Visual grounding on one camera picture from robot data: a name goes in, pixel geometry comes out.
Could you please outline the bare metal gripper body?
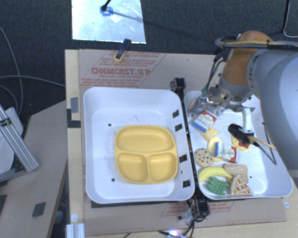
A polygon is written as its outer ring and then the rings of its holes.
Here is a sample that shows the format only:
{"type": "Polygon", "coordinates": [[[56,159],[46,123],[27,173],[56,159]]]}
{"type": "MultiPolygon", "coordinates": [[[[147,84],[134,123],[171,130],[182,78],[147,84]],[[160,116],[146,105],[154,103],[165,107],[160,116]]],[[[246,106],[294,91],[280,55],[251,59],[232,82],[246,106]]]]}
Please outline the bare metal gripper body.
{"type": "Polygon", "coordinates": [[[225,109],[230,109],[237,113],[241,113],[246,108],[243,106],[243,103],[252,98],[251,96],[237,97],[221,86],[215,86],[208,89],[206,97],[208,98],[209,106],[215,108],[216,105],[221,105],[224,106],[225,109]]]}

